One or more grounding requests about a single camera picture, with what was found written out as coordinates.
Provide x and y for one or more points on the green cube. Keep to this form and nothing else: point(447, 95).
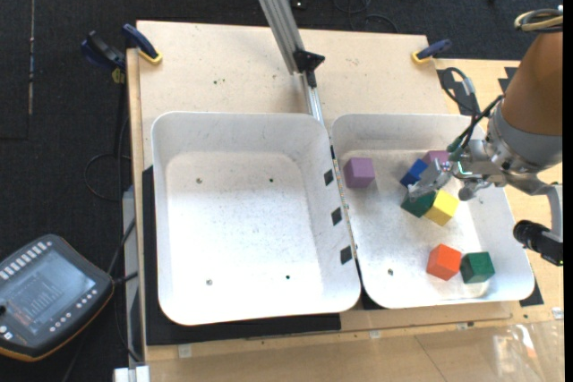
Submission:
point(477, 267)
point(417, 206)

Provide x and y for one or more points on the orange cube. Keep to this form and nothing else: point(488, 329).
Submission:
point(443, 261)

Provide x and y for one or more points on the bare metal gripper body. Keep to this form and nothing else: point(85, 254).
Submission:
point(483, 163)

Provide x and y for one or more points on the white plastic tray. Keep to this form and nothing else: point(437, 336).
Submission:
point(250, 232)
point(394, 246)

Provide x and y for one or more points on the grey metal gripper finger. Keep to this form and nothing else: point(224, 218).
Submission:
point(430, 180)

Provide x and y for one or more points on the pale wood board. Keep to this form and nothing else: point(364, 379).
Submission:
point(215, 71)

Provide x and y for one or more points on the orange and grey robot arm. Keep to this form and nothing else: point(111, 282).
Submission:
point(535, 98)

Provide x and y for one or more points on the blue cube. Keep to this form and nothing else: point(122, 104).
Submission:
point(414, 173)

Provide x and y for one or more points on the purple cube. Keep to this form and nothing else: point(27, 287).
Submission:
point(436, 156)
point(358, 172)

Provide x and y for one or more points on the yellow cube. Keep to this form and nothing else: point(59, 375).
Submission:
point(443, 206)

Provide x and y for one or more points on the black cylinder on white bracket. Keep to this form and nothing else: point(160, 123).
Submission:
point(537, 239)

